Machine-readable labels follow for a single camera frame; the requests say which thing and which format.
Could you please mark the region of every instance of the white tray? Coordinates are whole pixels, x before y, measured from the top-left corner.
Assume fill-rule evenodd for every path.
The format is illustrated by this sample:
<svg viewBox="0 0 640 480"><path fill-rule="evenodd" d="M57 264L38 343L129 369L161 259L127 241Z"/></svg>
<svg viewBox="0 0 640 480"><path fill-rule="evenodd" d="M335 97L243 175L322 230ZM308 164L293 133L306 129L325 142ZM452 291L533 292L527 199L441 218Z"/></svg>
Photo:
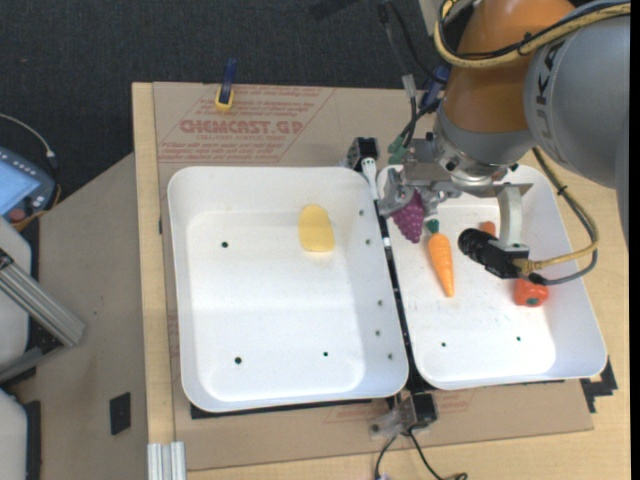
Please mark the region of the white tray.
<svg viewBox="0 0 640 480"><path fill-rule="evenodd" d="M378 176L382 187L388 168ZM533 183L523 197L522 242L532 259L571 251L556 198L539 171L521 166L504 181ZM597 375L607 354L582 279L550 286L542 306L512 302L514 280L501 280L464 256L458 236L487 220L500 225L495 198L462 195L438 207L440 231L452 245L455 296L447 298L426 252L427 234L412 244L389 220L389 233L415 362L441 389L549 381ZM576 272L576 262L545 269L548 278ZM589 275L598 275L597 270Z"/></svg>
<svg viewBox="0 0 640 480"><path fill-rule="evenodd" d="M371 193L341 167L188 167L168 186L182 383L210 412L391 396L408 364ZM305 251L298 216L336 246Z"/></svg>

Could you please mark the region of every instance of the toy carrot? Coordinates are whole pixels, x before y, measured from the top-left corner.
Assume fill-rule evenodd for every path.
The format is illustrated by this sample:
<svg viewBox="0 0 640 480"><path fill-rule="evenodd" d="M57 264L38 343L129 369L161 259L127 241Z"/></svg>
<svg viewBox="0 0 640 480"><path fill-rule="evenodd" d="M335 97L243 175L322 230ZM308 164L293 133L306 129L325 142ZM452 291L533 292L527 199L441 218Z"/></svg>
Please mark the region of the toy carrot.
<svg viewBox="0 0 640 480"><path fill-rule="evenodd" d="M440 223L437 219L427 222L427 228L431 231L431 236L427 241L429 255L436 269L436 274L442 283L447 297L453 297L453 257L451 254L451 244L446 235L440 233Z"/></svg>
<svg viewBox="0 0 640 480"><path fill-rule="evenodd" d="M483 222L480 229L493 236L496 235L496 225L490 220ZM518 306L535 308L541 306L549 297L549 288L540 284L534 284L527 279L518 279L513 290L513 301Z"/></svg>

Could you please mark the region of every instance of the wooden table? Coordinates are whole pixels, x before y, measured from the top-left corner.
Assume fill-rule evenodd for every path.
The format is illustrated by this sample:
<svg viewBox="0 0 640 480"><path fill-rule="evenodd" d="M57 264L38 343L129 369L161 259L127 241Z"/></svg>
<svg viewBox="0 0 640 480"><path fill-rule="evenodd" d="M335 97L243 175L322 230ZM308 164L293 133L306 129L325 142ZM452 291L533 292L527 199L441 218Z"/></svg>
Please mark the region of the wooden table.
<svg viewBox="0 0 640 480"><path fill-rule="evenodd" d="M176 438L172 409L171 373L167 338L162 241L158 232L160 201L153 89L150 83L132 88L138 193L142 310L144 327L147 420L150 443ZM535 165L531 155L523 164ZM629 304L628 251L618 218L615 193L558 169L575 196L583 201L601 232L600 260L585 284L596 312L618 382L614 396L599 398L593 415L595 430L462 444L426 449L441 475L466 471L472 480L630 478ZM562 217L575 247L585 233L568 208ZM204 479L370 479L376 456L363 454L260 466L189 473ZM394 479L429 478L415 451L393 451L385 456L384 471Z"/></svg>

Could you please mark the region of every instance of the blue screen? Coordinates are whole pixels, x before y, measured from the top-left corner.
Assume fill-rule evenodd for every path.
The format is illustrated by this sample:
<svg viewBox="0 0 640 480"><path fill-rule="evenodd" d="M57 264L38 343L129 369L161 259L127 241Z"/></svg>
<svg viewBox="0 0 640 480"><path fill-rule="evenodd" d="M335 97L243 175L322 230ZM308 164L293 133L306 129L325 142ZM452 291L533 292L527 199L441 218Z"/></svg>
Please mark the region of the blue screen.
<svg viewBox="0 0 640 480"><path fill-rule="evenodd" d="M29 174L0 162L0 215L11 211L39 185Z"/></svg>

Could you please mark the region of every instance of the blue and yellow clamp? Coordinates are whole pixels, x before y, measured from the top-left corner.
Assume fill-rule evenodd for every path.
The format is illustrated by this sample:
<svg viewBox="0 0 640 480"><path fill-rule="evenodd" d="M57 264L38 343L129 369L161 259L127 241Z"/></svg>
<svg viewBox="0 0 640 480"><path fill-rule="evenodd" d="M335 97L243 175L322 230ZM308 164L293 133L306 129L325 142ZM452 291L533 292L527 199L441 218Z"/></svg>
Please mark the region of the blue and yellow clamp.
<svg viewBox="0 0 640 480"><path fill-rule="evenodd" d="M226 112L231 108L233 104L233 79L236 76L236 69L238 68L238 61L233 57L227 59L227 65L224 68L224 74L222 76L222 85L216 91L215 104L216 108L220 112Z"/></svg>

